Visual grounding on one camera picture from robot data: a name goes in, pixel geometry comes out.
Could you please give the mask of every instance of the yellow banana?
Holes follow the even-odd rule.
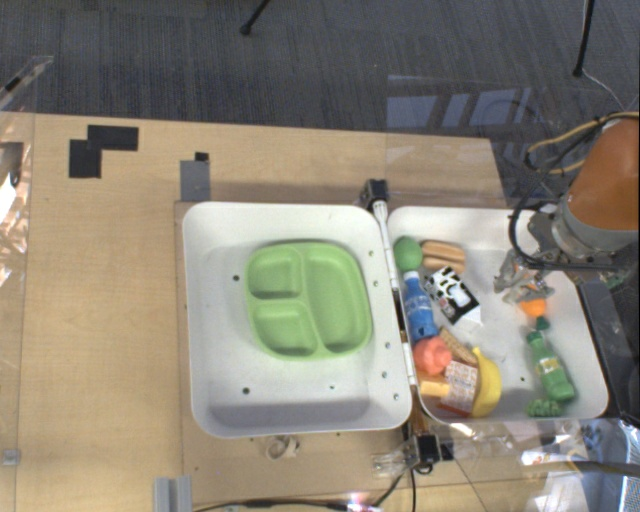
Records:
[[[484,357],[478,347],[475,347],[472,352],[478,358],[480,384],[473,401],[471,417],[482,418],[491,413],[498,405],[502,394],[502,378],[498,365],[491,359]]]

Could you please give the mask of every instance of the green plate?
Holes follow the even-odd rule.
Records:
[[[344,249],[285,243],[253,253],[245,269],[251,329],[281,359],[351,354],[371,338],[369,299],[360,267]]]

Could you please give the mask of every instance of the wooden table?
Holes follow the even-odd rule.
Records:
[[[69,140],[86,139],[89,124],[137,126],[139,149],[103,152],[102,179],[70,179]],[[489,143],[477,139],[38,115],[35,141],[19,512],[151,511],[156,477],[211,469],[188,467],[197,451],[188,436],[183,450],[174,236],[181,160],[209,153],[214,199],[351,203],[367,178],[388,175],[392,190],[436,190],[441,204],[477,197],[478,188],[502,201]],[[315,438],[312,466],[325,471],[314,475],[270,470],[278,463],[265,465],[260,440],[211,440],[206,450],[256,492],[269,481],[264,471],[283,471],[297,475],[289,495],[323,494],[347,490],[334,487],[332,463],[349,453],[361,464],[348,485],[383,489],[388,481],[372,483],[362,461],[390,441],[394,433]],[[219,499],[248,492],[225,475],[212,478],[224,489]],[[194,494],[204,492],[206,480],[194,482]],[[454,462],[419,483],[432,486],[420,491],[425,506],[483,510]],[[509,491],[500,488],[496,503]],[[406,510],[407,500],[398,492],[386,509]]]

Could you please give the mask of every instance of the white tray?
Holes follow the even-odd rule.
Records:
[[[434,305],[436,324],[449,328],[460,341],[480,347],[485,356],[496,362],[502,375],[502,397],[487,418],[464,421],[526,419],[529,401],[545,396],[523,336],[523,328],[531,327],[533,322],[493,291],[493,277],[511,247],[507,236],[509,213],[494,209],[406,207],[394,211],[389,218],[392,242],[401,236],[410,236],[418,241],[457,243],[465,250],[466,269],[461,278],[480,302],[483,326],[472,335],[460,332]],[[518,225],[519,239],[526,250],[535,248],[526,231],[529,216],[523,213]],[[576,388],[576,397],[566,404],[564,415],[583,419],[597,417],[606,409],[609,394],[578,291],[562,272],[552,272],[546,281],[556,290],[547,301],[546,316],[551,322],[548,341]],[[438,408],[437,399],[427,399],[424,403],[436,419],[461,421],[460,416]]]
[[[183,221],[191,405],[219,437],[389,429],[411,408],[380,232],[354,206],[201,203]],[[282,241],[332,242],[360,264],[373,336],[360,351],[283,361],[252,340],[244,298],[254,250]]]

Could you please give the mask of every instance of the blue bottle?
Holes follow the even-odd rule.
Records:
[[[431,338],[438,334],[438,328],[433,321],[429,296],[420,286],[418,272],[405,272],[403,279],[407,286],[404,293],[404,312],[409,323],[409,340],[413,346],[422,338]]]

